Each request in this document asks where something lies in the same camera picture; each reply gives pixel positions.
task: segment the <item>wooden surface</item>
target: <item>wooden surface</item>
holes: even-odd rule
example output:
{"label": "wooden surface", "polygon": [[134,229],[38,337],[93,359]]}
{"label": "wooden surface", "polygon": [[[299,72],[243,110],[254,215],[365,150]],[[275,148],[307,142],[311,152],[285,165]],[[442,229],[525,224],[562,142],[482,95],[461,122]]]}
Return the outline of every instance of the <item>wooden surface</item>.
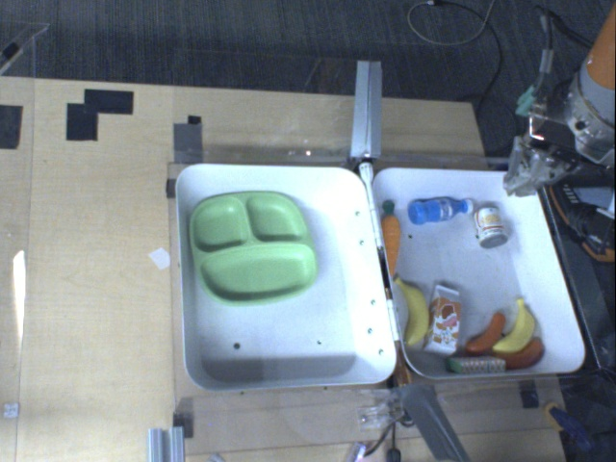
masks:
{"label": "wooden surface", "polygon": [[[66,141],[66,104],[82,103],[85,88],[132,90],[135,111],[100,115],[97,142]],[[352,99],[37,80],[34,100],[29,291],[16,460],[141,461],[147,430],[169,428],[175,407],[170,272],[158,270],[148,258],[159,247],[169,250],[165,182],[173,159],[173,122],[202,116],[206,145],[286,148],[300,142],[302,148],[337,149],[348,144]],[[469,105],[385,100],[383,132],[391,145],[408,145],[415,152],[481,154]],[[9,190],[5,195],[20,197]],[[504,460],[502,453],[506,460],[563,459],[558,435],[548,429],[540,410],[512,404],[515,396],[503,404],[497,401],[503,398],[498,389],[475,394],[492,407],[468,409],[460,396],[442,393],[446,412],[474,460]],[[547,385],[543,397],[558,400],[557,385]],[[227,400],[219,400],[219,416]],[[242,408],[236,411],[227,421],[239,419]],[[244,420],[244,433],[253,429],[255,439],[271,436],[266,411],[253,411],[257,418],[252,426]],[[289,412],[298,416],[296,409]],[[206,423],[217,420],[216,413],[212,416]],[[344,460],[351,439],[306,447],[323,443],[310,436],[318,422],[287,422],[285,429],[303,440],[294,448],[238,451],[238,426],[220,423],[213,432],[226,433],[220,446],[228,449],[222,454],[227,462]],[[357,429],[354,419],[348,422]],[[406,446],[404,460],[429,460],[416,429],[399,436]],[[0,460],[5,459],[12,460],[13,452],[0,446]]]}

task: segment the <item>plastic water bottle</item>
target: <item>plastic water bottle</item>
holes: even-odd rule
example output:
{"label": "plastic water bottle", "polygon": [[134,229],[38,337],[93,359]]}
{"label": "plastic water bottle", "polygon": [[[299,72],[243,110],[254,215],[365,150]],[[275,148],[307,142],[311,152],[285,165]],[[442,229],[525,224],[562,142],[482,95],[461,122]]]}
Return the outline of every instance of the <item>plastic water bottle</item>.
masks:
{"label": "plastic water bottle", "polygon": [[415,200],[408,205],[408,217],[413,224],[450,220],[456,214],[468,214],[472,211],[471,199],[456,200],[448,196]]}

